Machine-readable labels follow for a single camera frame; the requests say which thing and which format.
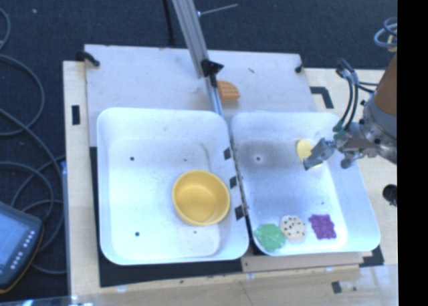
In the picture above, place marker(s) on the yellow round disc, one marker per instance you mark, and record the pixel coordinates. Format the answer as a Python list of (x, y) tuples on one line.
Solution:
[(303, 148)]

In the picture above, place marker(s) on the chocolate chip biscuit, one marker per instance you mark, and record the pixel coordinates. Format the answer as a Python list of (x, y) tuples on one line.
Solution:
[(293, 228)]

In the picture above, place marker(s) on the orange waffle biscuit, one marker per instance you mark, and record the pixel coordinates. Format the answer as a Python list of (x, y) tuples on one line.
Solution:
[(228, 91)]

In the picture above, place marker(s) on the pale wood board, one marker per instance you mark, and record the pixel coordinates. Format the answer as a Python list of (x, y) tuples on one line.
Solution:
[(77, 177)]

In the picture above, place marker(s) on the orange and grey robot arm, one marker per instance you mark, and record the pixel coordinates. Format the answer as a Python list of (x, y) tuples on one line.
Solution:
[(387, 97)]

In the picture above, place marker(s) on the thin black and white rod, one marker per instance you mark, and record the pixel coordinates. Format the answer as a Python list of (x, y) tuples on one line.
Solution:
[(239, 177)]

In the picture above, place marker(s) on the purple grapes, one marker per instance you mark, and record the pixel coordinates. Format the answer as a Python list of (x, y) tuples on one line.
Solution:
[(322, 227)]

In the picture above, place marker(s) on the white plastic tray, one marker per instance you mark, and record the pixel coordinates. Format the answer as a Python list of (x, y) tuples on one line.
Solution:
[(147, 191), (284, 191)]

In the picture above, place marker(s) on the green lettuce leaf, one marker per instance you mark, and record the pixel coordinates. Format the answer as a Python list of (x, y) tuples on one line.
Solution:
[(269, 238)]

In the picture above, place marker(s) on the yellow bowl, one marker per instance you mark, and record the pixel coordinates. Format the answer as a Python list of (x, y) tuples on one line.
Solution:
[(200, 197)]

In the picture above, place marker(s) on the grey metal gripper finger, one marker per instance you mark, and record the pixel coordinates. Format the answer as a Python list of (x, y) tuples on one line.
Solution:
[(318, 155)]

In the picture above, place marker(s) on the black block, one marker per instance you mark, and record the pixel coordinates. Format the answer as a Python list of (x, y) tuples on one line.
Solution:
[(210, 67)]

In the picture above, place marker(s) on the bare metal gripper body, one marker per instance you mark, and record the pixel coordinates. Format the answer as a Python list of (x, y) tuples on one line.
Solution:
[(361, 144)]

